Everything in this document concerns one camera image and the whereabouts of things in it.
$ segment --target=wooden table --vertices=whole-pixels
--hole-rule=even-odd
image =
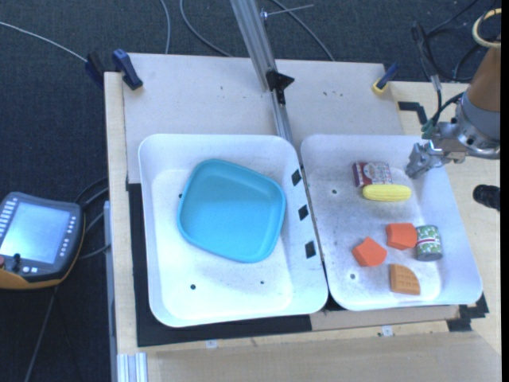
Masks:
[[[473,320],[471,332],[451,333],[446,320],[458,306],[311,314],[308,333],[247,337],[139,348],[136,338],[130,213],[126,191],[124,92],[116,72],[105,74],[107,148],[111,203],[113,357],[119,380],[139,360],[136,380],[501,380],[499,212],[477,204],[478,184],[499,186],[499,161],[469,158],[448,171],[461,219],[484,282],[490,313]],[[449,98],[466,89],[443,84]],[[431,84],[392,82],[394,101],[418,102],[428,116],[436,96]],[[414,112],[397,111],[405,134],[420,134]]]

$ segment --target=tin can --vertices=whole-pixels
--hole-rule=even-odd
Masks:
[[[435,225],[422,225],[416,228],[417,259],[423,262],[432,262],[442,257],[442,242],[438,227]]]

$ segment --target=black bracket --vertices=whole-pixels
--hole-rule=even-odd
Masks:
[[[447,320],[449,331],[472,331],[470,326],[472,319],[485,318],[489,312],[486,298],[484,293],[482,293],[474,306],[460,305],[460,317],[454,320]]]
[[[421,125],[428,121],[424,107],[419,102],[398,102],[398,106],[400,111],[416,111]]]
[[[285,101],[285,89],[295,81],[291,76],[283,75],[277,71],[271,69],[265,75],[267,79],[267,83],[269,84],[269,89],[272,92],[274,89],[276,90],[276,96],[278,98],[278,103],[280,105],[286,104]]]

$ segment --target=orange pentagon block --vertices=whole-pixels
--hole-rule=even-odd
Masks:
[[[412,224],[388,224],[385,230],[387,244],[400,251],[413,248],[417,243],[417,230]]]
[[[387,257],[387,251],[372,238],[366,236],[364,241],[352,250],[360,266],[378,266]]]

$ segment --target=blue tray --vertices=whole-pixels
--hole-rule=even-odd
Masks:
[[[227,259],[255,263],[278,242],[286,199],[279,184],[248,168],[218,159],[195,167],[177,212],[191,244]]]

